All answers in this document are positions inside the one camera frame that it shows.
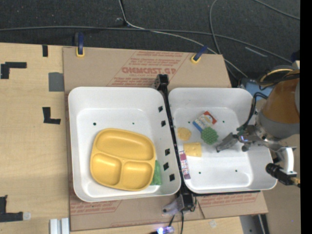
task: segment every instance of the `white bin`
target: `white bin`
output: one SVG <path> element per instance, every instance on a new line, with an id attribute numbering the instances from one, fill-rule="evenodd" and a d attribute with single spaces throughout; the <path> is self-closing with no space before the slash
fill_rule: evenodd
<path id="1" fill-rule="evenodd" d="M 152 88 L 79 87 L 70 92 L 68 104 L 74 190 L 81 200 L 96 202 L 172 195 L 179 190 L 181 178 L 160 92 Z M 153 142 L 161 167 L 161 186 L 131 192 L 105 187 L 93 180 L 92 145 L 97 133 L 106 128 L 133 131 Z M 163 169 L 165 163 L 169 165 L 166 170 Z"/>
<path id="2" fill-rule="evenodd" d="M 252 146 L 249 151 L 241 151 L 242 143 L 216 152 L 216 145 L 248 118 L 252 96 L 239 88 L 176 88 L 169 93 L 169 102 L 174 127 L 188 128 L 192 136 L 188 141 L 177 137 L 179 151 L 184 143 L 200 142 L 202 157 L 187 156 L 191 179 L 186 186 L 195 193 L 225 193 L 267 190 L 273 188 L 277 180 L 270 176 L 265 167 L 272 163 L 268 148 Z M 192 122 L 209 111 L 216 119 L 213 125 L 219 135 L 218 142 L 206 144 L 200 138 L 200 131 Z"/>
<path id="3" fill-rule="evenodd" d="M 179 190 L 180 173 L 164 100 L 159 91 L 152 88 L 79 87 L 70 92 L 68 100 L 74 190 L 81 200 L 96 202 L 153 197 L 172 195 Z M 242 152 L 242 144 L 237 143 L 231 149 L 217 153 L 215 145 L 204 143 L 199 130 L 192 125 L 194 119 L 209 111 L 217 119 L 214 128 L 220 142 L 228 133 L 236 133 L 236 128 L 246 121 L 251 101 L 252 96 L 238 88 L 177 88 L 169 93 L 175 130 L 186 127 L 192 132 L 188 141 L 182 141 L 175 131 L 179 151 L 183 150 L 183 143 L 201 142 L 202 146 L 202 157 L 187 156 L 191 179 L 186 179 L 185 184 L 192 192 L 257 191 L 275 186 L 277 180 L 265 171 L 266 165 L 272 163 L 267 148 L 252 147 L 248 152 Z M 97 133 L 106 128 L 137 132 L 154 143 L 161 167 L 161 186 L 131 192 L 105 187 L 93 180 L 90 173 L 92 145 Z M 166 170 L 163 169 L 165 163 L 169 164 Z"/>

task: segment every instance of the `electrical wire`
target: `electrical wire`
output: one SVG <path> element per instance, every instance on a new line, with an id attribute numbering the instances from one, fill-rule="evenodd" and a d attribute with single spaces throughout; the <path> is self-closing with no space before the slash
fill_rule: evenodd
<path id="1" fill-rule="evenodd" d="M 192 208 L 192 209 L 190 209 L 190 212 L 194 212 L 194 211 L 196 210 L 196 206 L 197 206 L 197 198 L 196 198 L 196 197 L 194 197 L 194 198 L 195 198 L 195 203 L 194 203 L 193 208 Z"/>
<path id="2" fill-rule="evenodd" d="M 120 5 L 120 8 L 121 8 L 121 11 L 122 11 L 122 15 L 123 15 L 123 19 L 124 21 L 131 27 L 133 27 L 133 29 L 130 29 L 130 28 L 115 28 L 115 27 L 88 27 L 88 26 L 42 26 L 42 27 L 22 27 L 22 28 L 4 28 L 4 29 L 0 29 L 0 32 L 3 32 L 3 31 L 19 31 L 19 30 L 38 30 L 38 29 L 61 29 L 61 28 L 67 28 L 67 29 L 91 29 L 91 30 L 134 30 L 134 31 L 147 31 L 147 32 L 153 32 L 153 33 L 159 33 L 159 34 L 164 34 L 164 35 L 169 35 L 169 36 L 174 36 L 174 37 L 177 37 L 177 38 L 181 38 L 181 39 L 185 39 L 185 40 L 188 40 L 188 41 L 191 41 L 195 44 L 198 44 L 200 46 L 204 46 L 202 43 L 198 42 L 198 41 L 195 41 L 193 39 L 190 39 L 190 38 L 186 38 L 186 37 L 183 37 L 183 36 L 180 36 L 180 35 L 175 35 L 175 34 L 170 34 L 169 32 L 172 32 L 172 33 L 188 33 L 188 34 L 200 34 L 200 35 L 208 35 L 208 36 L 213 36 L 214 38 L 214 41 L 216 43 L 216 38 L 215 37 L 220 37 L 220 38 L 225 38 L 225 39 L 229 39 L 229 40 L 233 40 L 233 41 L 236 41 L 236 42 L 239 42 L 239 43 L 242 43 L 242 44 L 245 44 L 247 46 L 251 46 L 253 48 L 256 48 L 256 49 L 259 49 L 263 52 L 266 52 L 272 56 L 275 56 L 277 58 L 280 58 L 286 62 L 289 62 L 289 63 L 292 63 L 290 60 L 287 60 L 285 59 L 284 57 L 282 56 L 279 56 L 273 52 L 270 52 L 266 49 L 262 49 L 258 46 L 255 46 L 253 44 L 250 44 L 250 43 L 247 43 L 247 42 L 243 42 L 241 40 L 238 40 L 238 39 L 234 39 L 234 38 L 231 38 L 231 37 L 227 37 L 227 36 L 222 36 L 222 35 L 218 35 L 218 34 L 215 34 L 214 33 L 214 30 L 213 30 L 213 27 L 212 27 L 212 8 L 214 6 L 214 4 L 217 2 L 218 0 L 215 0 L 211 6 L 211 9 L 210 9 L 210 24 L 211 24 L 211 28 L 212 28 L 212 33 L 207 33 L 207 32 L 198 32 L 198 31 L 184 31 L 184 30 L 168 30 L 168 29 L 165 29 L 165 30 L 161 30 L 161 29 L 145 29 L 145 28 L 142 28 L 142 27 L 138 27 L 138 26 L 135 26 L 133 24 L 131 24 L 127 18 L 126 18 L 126 15 L 125 15 L 125 12 L 124 12 L 124 8 L 123 8 L 123 3 L 122 3 L 122 0 L 118 0 L 119 2 L 119 5 Z M 255 2 L 258 2 L 272 10 L 275 10 L 285 16 L 288 16 L 288 17 L 291 17 L 291 18 L 294 18 L 294 19 L 297 19 L 297 20 L 300 20 L 300 18 L 297 18 L 297 17 L 294 17 L 292 15 L 289 15 L 287 13 L 284 13 L 278 9 L 275 9 L 273 8 L 272 6 L 270 5 L 267 5 L 261 1 L 258 1 L 258 0 L 253 0 Z M 214 50 L 208 48 L 209 51 L 211 51 L 212 53 L 214 54 L 217 54 L 217 52 L 215 52 Z M 238 69 L 233 63 L 231 63 L 230 61 L 224 59 L 226 63 L 230 64 L 234 69 L 236 69 L 238 72 L 240 72 L 243 76 L 245 77 L 248 77 L 244 72 L 242 72 L 240 69 Z M 229 70 L 229 72 L 234 76 L 234 78 L 237 79 L 237 77 L 234 75 L 234 73 L 227 67 L 227 69 Z"/>
<path id="3" fill-rule="evenodd" d="M 294 69 L 293 66 L 290 66 L 290 65 L 278 65 L 278 66 L 275 66 L 274 68 L 272 68 L 271 70 L 275 70 L 275 69 L 278 69 L 278 68 L 289 68 L 289 69 Z"/>
<path id="4" fill-rule="evenodd" d="M 271 75 L 278 74 L 278 73 L 284 73 L 284 72 L 288 72 L 289 73 L 290 71 L 293 71 L 293 70 L 294 70 L 294 67 L 292 67 L 292 66 L 276 66 L 272 70 L 268 71 L 265 75 L 259 77 L 257 79 L 257 83 L 259 84 L 260 82 L 263 82 L 267 77 L 269 77 Z M 263 85 L 263 88 L 262 88 L 261 84 L 259 84 L 259 90 L 263 91 L 267 87 L 273 86 L 273 85 L 275 85 L 274 82 L 267 83 L 267 84 Z"/>
<path id="5" fill-rule="evenodd" d="M 175 214 L 173 215 L 173 217 L 171 218 L 171 220 L 170 220 L 170 222 L 169 222 L 169 225 L 168 226 L 171 226 L 172 225 L 172 222 L 173 222 L 173 220 L 174 220 L 174 218 L 175 218 Z"/>
<path id="6" fill-rule="evenodd" d="M 214 31 L 214 28 L 213 28 L 213 24 L 212 24 L 212 11 L 213 11 L 213 7 L 214 7 L 214 5 L 216 4 L 216 2 L 218 2 L 218 1 L 219 1 L 219 0 L 214 0 L 214 2 L 212 3 L 212 5 L 211 5 L 211 7 L 210 7 L 209 24 L 210 24 L 211 33 L 212 33 L 212 36 L 213 36 L 213 39 L 214 39 L 214 44 L 215 44 L 215 46 L 216 46 L 216 48 L 217 48 L 217 50 L 218 50 L 218 53 L 221 54 L 219 45 L 218 45 L 218 43 L 217 43 L 217 41 L 216 41 L 216 34 L 215 34 L 215 31 Z M 260 3 L 260 4 L 264 5 L 265 7 L 269 8 L 269 9 L 272 9 L 272 10 L 274 10 L 274 11 L 276 11 L 276 12 L 278 12 L 278 13 L 284 15 L 284 16 L 290 17 L 290 18 L 295 19 L 295 20 L 300 20 L 299 17 L 295 17 L 295 16 L 293 16 L 293 15 L 287 14 L 287 13 L 285 13 L 285 12 L 283 12 L 283 11 L 281 11 L 281 10 L 278 10 L 278 9 L 276 9 L 276 8 L 274 8 L 274 7 L 272 7 L 272 6 L 268 5 L 268 4 L 266 4 L 266 3 L 264 3 L 264 2 L 261 2 L 261 1 L 259 1 L 259 0 L 252 0 L 252 1 L 257 2 L 257 3 Z"/>
<path id="7" fill-rule="evenodd" d="M 180 234 L 182 234 L 182 232 L 183 232 L 183 225 L 184 225 L 184 214 L 183 214 L 183 211 L 181 211 L 181 218 L 182 218 L 182 220 L 181 220 L 182 224 L 181 224 L 181 232 L 180 232 Z"/>
<path id="8" fill-rule="evenodd" d="M 275 79 L 275 80 L 268 80 L 268 81 L 257 81 L 257 83 L 260 86 L 265 86 L 265 85 L 275 85 L 279 82 L 286 81 L 286 80 L 292 80 L 292 79 L 297 79 L 300 78 L 300 73 L 296 74 L 287 74 L 283 78 Z"/>
<path id="9" fill-rule="evenodd" d="M 248 126 L 248 123 L 250 121 L 250 119 L 252 118 L 252 116 L 254 115 L 254 111 L 255 111 L 255 104 L 256 104 L 256 98 L 257 97 L 262 97 L 264 99 L 267 99 L 268 97 L 266 95 L 264 95 L 263 93 L 260 93 L 260 92 L 256 92 L 254 95 L 253 95 L 253 99 L 252 99 L 252 106 L 250 108 L 250 112 L 249 112 L 249 116 L 246 120 L 246 122 L 241 125 L 240 127 L 237 128 L 237 131 L 239 131 L 238 135 L 241 135 L 246 127 Z"/>
<path id="10" fill-rule="evenodd" d="M 142 27 L 138 27 L 138 26 L 135 26 L 135 25 L 131 24 L 131 23 L 127 20 L 127 18 L 126 18 L 126 13 L 125 13 L 125 11 L 124 11 L 124 7 L 123 7 L 122 0 L 118 0 L 118 1 L 119 1 L 119 5 L 120 5 L 120 8 L 121 8 L 121 11 L 122 11 L 122 16 L 123 16 L 124 21 L 125 21 L 129 26 L 131 26 L 131 27 L 133 27 L 133 28 L 144 29 L 144 28 L 142 28 Z M 204 46 L 204 44 L 202 44 L 202 43 L 200 43 L 200 42 L 198 42 L 198 41 L 195 41 L 195 40 L 193 40 L 193 39 L 186 38 L 186 37 L 183 37 L 183 36 L 180 36 L 180 35 L 170 34 L 170 33 L 163 32 L 163 31 L 151 31 L 151 32 L 159 33 L 159 34 L 165 34 L 165 35 L 169 35 L 169 36 L 173 36 L 173 37 L 178 37 L 178 38 L 185 39 L 185 40 L 191 41 L 191 42 L 193 42 L 193 43 L 196 43 L 196 44 L 198 44 L 198 45 L 200 45 L 200 46 L 202 46 L 202 47 Z M 217 54 L 214 50 L 212 50 L 212 49 L 210 49 L 210 48 L 207 48 L 207 49 L 208 49 L 209 51 L 211 51 L 212 53 Z M 242 71 L 241 71 L 239 68 L 237 68 L 234 64 L 232 64 L 231 62 L 229 62 L 229 61 L 226 60 L 226 59 L 224 59 L 224 60 L 225 60 L 225 62 L 227 62 L 228 64 L 230 64 L 234 69 L 236 69 L 238 72 L 240 72 L 243 76 L 248 77 L 244 72 L 242 72 Z M 234 73 L 228 68 L 228 66 L 227 66 L 227 65 L 225 65 L 225 66 L 226 66 L 227 70 L 229 70 L 229 72 L 232 74 L 232 76 L 233 76 L 236 80 L 239 80 L 239 79 L 236 77 L 236 75 L 234 75 Z"/>
<path id="11" fill-rule="evenodd" d="M 2 29 L 0 29 L 0 32 L 2 32 L 2 31 L 4 31 L 4 32 L 5 31 L 23 31 L 23 30 L 44 30 L 44 29 L 89 29 L 89 30 L 100 30 L 100 31 L 103 31 L 103 30 L 113 30 L 113 31 L 116 30 L 116 31 L 118 31 L 118 30 L 120 30 L 120 31 L 141 31 L 141 32 L 160 31 L 160 32 L 172 32 L 172 33 L 185 33 L 185 34 L 197 34 L 197 35 L 212 36 L 212 33 L 200 32 L 200 31 L 172 30 L 172 29 L 147 29 L 147 28 L 146 29 L 137 29 L 137 28 L 117 28 L 117 27 L 93 27 L 93 26 L 40 26 L 40 27 L 2 28 Z M 247 42 L 235 39 L 235 38 L 223 36 L 223 35 L 215 34 L 215 36 L 242 43 L 244 45 L 247 45 L 247 46 L 253 47 L 255 49 L 261 50 L 263 52 L 266 52 L 266 53 L 268 53 L 272 56 L 275 56 L 279 59 L 282 59 L 288 63 L 292 63 L 290 60 L 288 60 L 282 56 L 279 56 L 279 55 L 277 55 L 273 52 L 270 52 L 266 49 L 262 49 L 258 46 L 253 45 L 253 44 L 250 44 L 250 43 L 247 43 Z M 211 49 L 208 49 L 208 50 L 214 54 L 217 54 L 216 51 L 213 51 Z"/>

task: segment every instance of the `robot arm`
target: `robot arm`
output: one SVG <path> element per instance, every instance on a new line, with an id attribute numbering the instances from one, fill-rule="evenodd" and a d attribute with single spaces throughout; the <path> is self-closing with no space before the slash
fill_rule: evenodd
<path id="1" fill-rule="evenodd" d="M 296 172 L 293 171 L 293 148 L 281 144 L 281 140 L 300 133 L 299 79 L 300 70 L 294 70 L 275 81 L 276 85 L 256 116 L 255 125 L 249 125 L 255 110 L 255 99 L 258 95 L 263 97 L 261 93 L 255 93 L 248 120 L 237 129 L 236 135 L 230 133 L 217 145 L 217 152 L 228 149 L 238 141 L 244 144 L 244 152 L 253 145 L 266 146 L 284 161 L 284 168 L 268 164 L 266 171 L 286 185 L 295 184 L 300 187 L 300 180 L 295 178 Z"/>

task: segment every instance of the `cardboard sheet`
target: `cardboard sheet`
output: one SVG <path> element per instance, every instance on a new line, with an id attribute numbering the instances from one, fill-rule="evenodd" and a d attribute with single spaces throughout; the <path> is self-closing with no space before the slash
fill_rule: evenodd
<path id="1" fill-rule="evenodd" d="M 221 55 L 203 54 L 198 64 L 192 64 L 194 53 L 142 51 L 125 49 L 85 48 L 85 56 L 78 58 L 74 47 L 63 48 L 66 132 L 70 191 L 71 230 L 168 223 L 163 206 L 175 196 L 83 202 L 75 195 L 72 182 L 71 145 L 68 116 L 68 94 L 80 86 L 150 87 L 157 74 L 168 74 L 169 90 L 177 87 L 230 87 L 227 70 Z M 193 213 L 185 220 L 218 218 L 266 213 L 262 193 L 198 197 Z"/>

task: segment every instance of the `blue clamp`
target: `blue clamp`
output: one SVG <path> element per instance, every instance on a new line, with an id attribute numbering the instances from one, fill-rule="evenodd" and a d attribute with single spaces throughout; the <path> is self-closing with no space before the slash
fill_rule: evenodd
<path id="1" fill-rule="evenodd" d="M 78 46 L 76 48 L 76 55 L 77 57 L 84 57 L 84 50 L 83 50 L 83 33 L 78 33 Z"/>
<path id="2" fill-rule="evenodd" d="M 197 54 L 192 56 L 191 62 L 194 64 L 198 63 L 199 60 L 201 59 L 200 56 L 207 50 L 207 48 L 208 48 L 207 45 L 203 46 Z"/>

